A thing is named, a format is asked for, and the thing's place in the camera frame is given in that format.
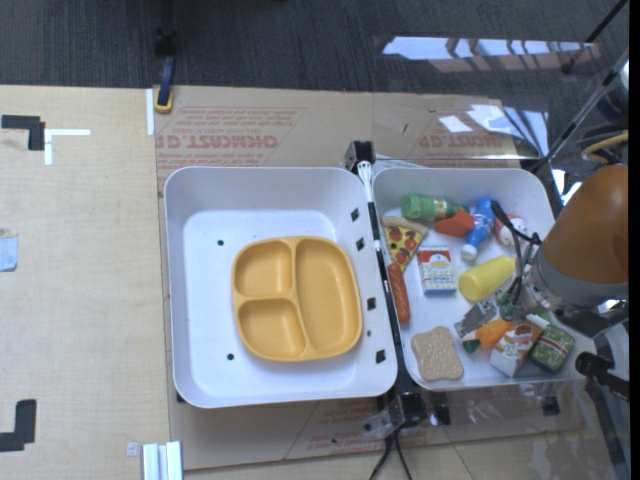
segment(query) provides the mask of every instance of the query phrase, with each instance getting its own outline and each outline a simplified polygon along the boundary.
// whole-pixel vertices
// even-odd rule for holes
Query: yellow bottle
[[[471,302],[478,302],[506,282],[515,268],[515,260],[507,255],[475,265],[458,278],[460,293]]]
[[[476,329],[475,337],[482,348],[492,349],[512,326],[513,322],[496,318]]]

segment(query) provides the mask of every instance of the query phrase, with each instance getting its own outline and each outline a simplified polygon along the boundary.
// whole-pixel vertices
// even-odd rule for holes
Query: wooden table
[[[0,114],[39,116],[53,165],[0,130],[0,432],[37,401],[35,442],[0,453],[6,479],[137,479],[133,443],[171,439],[156,148],[145,90],[0,87]],[[404,451],[414,478],[615,478],[593,408],[573,431]],[[192,471],[195,479],[368,478],[379,453]],[[376,478],[403,478],[392,453]]]

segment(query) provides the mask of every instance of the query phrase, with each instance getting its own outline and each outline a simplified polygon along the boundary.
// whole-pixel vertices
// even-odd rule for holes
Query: toy milk carton
[[[527,318],[515,322],[491,351],[490,363],[505,375],[513,377],[538,341],[543,327]]]
[[[420,284],[425,295],[450,294],[458,289],[458,279],[446,245],[418,249]]]

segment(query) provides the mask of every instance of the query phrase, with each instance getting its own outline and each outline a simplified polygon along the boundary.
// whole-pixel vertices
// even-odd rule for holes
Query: blue bottle
[[[491,236],[493,225],[496,222],[496,215],[491,209],[491,201],[490,197],[478,200],[473,212],[473,220],[475,221],[473,229],[467,233],[467,243],[462,246],[462,259],[475,260],[478,255],[478,246]]]

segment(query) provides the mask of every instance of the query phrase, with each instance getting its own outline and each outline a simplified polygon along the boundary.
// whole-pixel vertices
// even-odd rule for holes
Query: toy sausage
[[[387,267],[389,274],[389,283],[391,284],[391,292],[393,300],[396,304],[396,313],[401,324],[409,321],[411,312],[409,311],[409,295],[407,293],[407,285],[404,282],[402,267],[395,261]]]

